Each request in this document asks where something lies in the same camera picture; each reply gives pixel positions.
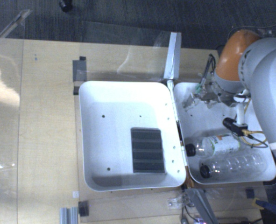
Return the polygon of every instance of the black bottle cap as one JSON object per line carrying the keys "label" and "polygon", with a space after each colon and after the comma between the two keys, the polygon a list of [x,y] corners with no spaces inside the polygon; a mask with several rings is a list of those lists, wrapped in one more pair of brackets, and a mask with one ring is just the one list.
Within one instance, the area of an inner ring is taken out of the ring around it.
{"label": "black bottle cap", "polygon": [[209,178],[212,176],[209,167],[207,165],[202,165],[200,167],[200,174],[203,178]]}
{"label": "black bottle cap", "polygon": [[187,144],[185,146],[186,155],[192,157],[196,155],[196,148],[193,144]]}

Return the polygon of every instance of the orange cap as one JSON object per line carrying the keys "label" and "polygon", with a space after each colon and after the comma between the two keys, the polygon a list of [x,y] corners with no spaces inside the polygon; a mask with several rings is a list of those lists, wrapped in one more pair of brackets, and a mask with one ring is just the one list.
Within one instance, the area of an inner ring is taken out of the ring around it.
{"label": "orange cap", "polygon": [[216,66],[217,75],[224,80],[239,81],[238,65],[245,49],[260,39],[250,30],[239,30],[227,41]]}

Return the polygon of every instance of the bottle label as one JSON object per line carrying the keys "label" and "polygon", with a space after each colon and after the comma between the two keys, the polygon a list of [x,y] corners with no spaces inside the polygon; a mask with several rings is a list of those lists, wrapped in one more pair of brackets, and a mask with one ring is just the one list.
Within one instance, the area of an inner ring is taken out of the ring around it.
{"label": "bottle label", "polygon": [[240,149],[241,143],[230,134],[207,137],[212,145],[213,154],[228,154]]}

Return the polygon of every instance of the black grate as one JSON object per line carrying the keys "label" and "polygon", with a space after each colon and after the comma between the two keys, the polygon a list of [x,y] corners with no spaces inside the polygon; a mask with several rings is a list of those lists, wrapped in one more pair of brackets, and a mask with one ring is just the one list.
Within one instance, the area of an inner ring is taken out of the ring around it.
{"label": "black grate", "polygon": [[159,129],[131,128],[134,173],[164,173]]}

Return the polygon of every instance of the plastic bottle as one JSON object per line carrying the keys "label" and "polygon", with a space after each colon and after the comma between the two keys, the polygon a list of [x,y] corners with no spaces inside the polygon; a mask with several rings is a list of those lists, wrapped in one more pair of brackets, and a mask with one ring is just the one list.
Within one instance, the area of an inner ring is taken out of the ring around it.
{"label": "plastic bottle", "polygon": [[266,164],[259,154],[215,156],[199,162],[199,171],[203,178],[226,178],[232,175],[244,175],[245,173],[260,173],[266,168]]}
{"label": "plastic bottle", "polygon": [[187,144],[185,150],[188,157],[197,155],[199,158],[208,158],[217,154],[234,153],[240,150],[241,146],[241,142],[228,133],[205,137],[196,146]]}

